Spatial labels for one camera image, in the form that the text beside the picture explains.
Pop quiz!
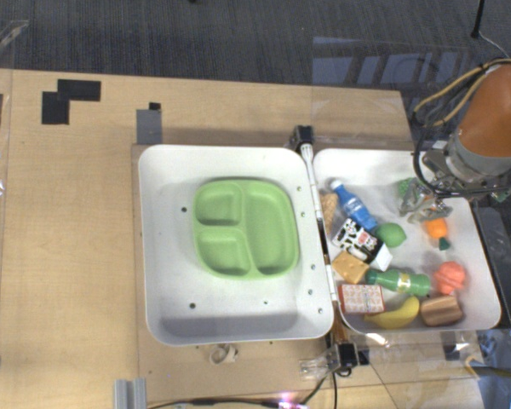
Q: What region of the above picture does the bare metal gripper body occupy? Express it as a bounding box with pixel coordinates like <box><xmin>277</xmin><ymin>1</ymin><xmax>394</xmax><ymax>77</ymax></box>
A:
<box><xmin>421</xmin><ymin>144</ymin><xmax>511</xmax><ymax>200</ymax></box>

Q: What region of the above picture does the orange carrot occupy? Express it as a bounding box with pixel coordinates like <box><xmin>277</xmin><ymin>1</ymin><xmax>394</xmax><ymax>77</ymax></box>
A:
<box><xmin>423</xmin><ymin>217</ymin><xmax>453</xmax><ymax>251</ymax></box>

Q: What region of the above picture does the green lime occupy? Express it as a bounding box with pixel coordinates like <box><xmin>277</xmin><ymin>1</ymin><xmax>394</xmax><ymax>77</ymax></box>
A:
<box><xmin>374</xmin><ymin>222</ymin><xmax>408</xmax><ymax>249</ymax></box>

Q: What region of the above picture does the white plastic tray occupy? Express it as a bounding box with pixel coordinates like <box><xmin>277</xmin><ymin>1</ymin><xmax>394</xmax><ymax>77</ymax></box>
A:
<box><xmin>137</xmin><ymin>143</ymin><xmax>336</xmax><ymax>348</ymax></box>
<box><xmin>313</xmin><ymin>147</ymin><xmax>503</xmax><ymax>334</ymax></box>

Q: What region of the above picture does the blue bottle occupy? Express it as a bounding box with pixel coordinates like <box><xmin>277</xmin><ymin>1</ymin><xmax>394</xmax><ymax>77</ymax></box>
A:
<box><xmin>329</xmin><ymin>179</ymin><xmax>379</xmax><ymax>232</ymax></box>

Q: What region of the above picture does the orange lumpy toy food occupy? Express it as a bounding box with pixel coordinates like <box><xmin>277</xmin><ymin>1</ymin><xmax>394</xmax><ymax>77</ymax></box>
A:
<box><xmin>433</xmin><ymin>261</ymin><xmax>468</xmax><ymax>297</ymax></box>

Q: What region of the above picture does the cow print carton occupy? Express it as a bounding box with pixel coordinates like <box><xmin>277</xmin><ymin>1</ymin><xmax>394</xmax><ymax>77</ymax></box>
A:
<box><xmin>331</xmin><ymin>217</ymin><xmax>393</xmax><ymax>273</ymax></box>

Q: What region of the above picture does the green bottle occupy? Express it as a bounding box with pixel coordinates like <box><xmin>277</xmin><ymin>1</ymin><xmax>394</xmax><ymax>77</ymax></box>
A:
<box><xmin>364</xmin><ymin>268</ymin><xmax>433</xmax><ymax>297</ymax></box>

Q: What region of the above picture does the yellow cheese wedge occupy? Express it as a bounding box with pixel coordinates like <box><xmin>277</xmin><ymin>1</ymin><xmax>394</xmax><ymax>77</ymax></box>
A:
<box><xmin>331</xmin><ymin>250</ymin><xmax>370</xmax><ymax>285</ymax></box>

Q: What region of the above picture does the brown bread loaf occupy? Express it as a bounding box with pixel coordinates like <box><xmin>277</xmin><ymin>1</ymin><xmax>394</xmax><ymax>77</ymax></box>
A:
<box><xmin>420</xmin><ymin>295</ymin><xmax>464</xmax><ymax>328</ymax></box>

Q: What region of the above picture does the yellow banana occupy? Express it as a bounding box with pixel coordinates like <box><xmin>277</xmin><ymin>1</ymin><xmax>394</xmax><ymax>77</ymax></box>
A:
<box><xmin>363</xmin><ymin>295</ymin><xmax>421</xmax><ymax>330</ymax></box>

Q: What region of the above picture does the red patterned carton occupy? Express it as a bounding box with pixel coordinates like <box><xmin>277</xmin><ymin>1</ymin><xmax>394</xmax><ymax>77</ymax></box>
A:
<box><xmin>336</xmin><ymin>283</ymin><xmax>386</xmax><ymax>316</ymax></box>

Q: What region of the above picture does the green divided plate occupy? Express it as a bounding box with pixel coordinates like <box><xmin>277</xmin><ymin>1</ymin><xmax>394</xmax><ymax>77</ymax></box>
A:
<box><xmin>192</xmin><ymin>177</ymin><xmax>301</xmax><ymax>281</ymax></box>

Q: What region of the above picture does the beige curled strip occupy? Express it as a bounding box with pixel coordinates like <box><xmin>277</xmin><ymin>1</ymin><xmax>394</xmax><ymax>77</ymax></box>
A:
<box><xmin>208</xmin><ymin>343</ymin><xmax>240</xmax><ymax>366</ymax></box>

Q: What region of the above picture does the black block with wires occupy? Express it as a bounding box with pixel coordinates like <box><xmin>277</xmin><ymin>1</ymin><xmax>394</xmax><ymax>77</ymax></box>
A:
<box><xmin>293</xmin><ymin>124</ymin><xmax>316</xmax><ymax>147</ymax></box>
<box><xmin>337</xmin><ymin>342</ymin><xmax>359</xmax><ymax>377</ymax></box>

